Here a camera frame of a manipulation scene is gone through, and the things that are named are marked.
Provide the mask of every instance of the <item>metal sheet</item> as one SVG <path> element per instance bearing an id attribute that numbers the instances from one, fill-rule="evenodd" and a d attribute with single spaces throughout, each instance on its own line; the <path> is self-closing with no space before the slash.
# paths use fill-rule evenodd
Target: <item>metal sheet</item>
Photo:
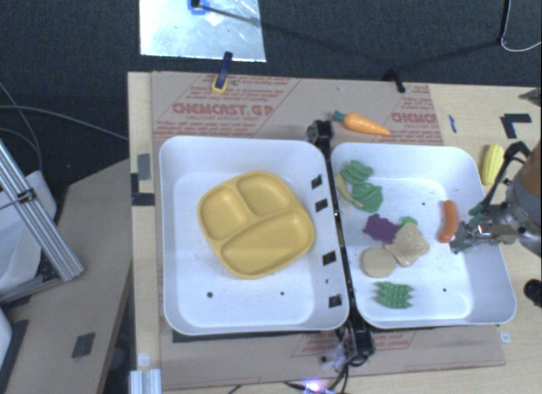
<path id="1" fill-rule="evenodd" d="M 140 0 L 141 54 L 265 62 L 257 0 Z"/>

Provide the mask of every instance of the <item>toy carrot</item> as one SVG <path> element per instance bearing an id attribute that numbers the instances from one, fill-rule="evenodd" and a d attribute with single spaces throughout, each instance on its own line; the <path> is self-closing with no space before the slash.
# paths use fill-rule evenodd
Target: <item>toy carrot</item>
<path id="1" fill-rule="evenodd" d="M 457 209 L 456 205 L 451 200 L 446 200 L 442 203 L 444 210 L 444 228 L 440 232 L 439 242 L 448 243 L 456 234 L 457 230 Z"/>
<path id="2" fill-rule="evenodd" d="M 390 131 L 385 127 L 375 123 L 370 119 L 366 119 L 359 114 L 348 113 L 343 114 L 335 111 L 333 121 L 342 121 L 345 127 L 349 130 L 354 130 L 361 133 L 370 133 L 373 135 L 389 136 Z"/>

